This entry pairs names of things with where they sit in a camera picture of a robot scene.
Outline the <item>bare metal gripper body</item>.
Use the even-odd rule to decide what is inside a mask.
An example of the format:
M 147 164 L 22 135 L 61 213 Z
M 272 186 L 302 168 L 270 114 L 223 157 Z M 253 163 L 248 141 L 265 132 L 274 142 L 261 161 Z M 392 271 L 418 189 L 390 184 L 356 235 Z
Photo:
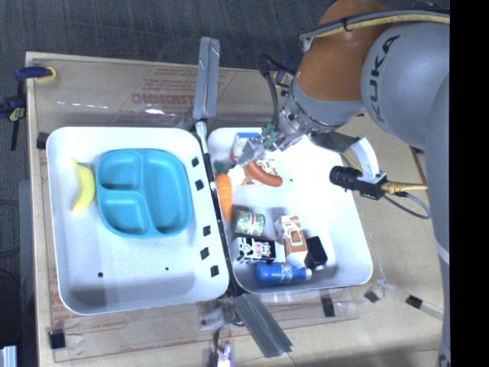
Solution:
M 285 151 L 304 136 L 325 134 L 333 131 L 330 125 L 322 124 L 304 114 L 299 106 L 284 106 L 263 128 L 263 143 L 267 151 Z

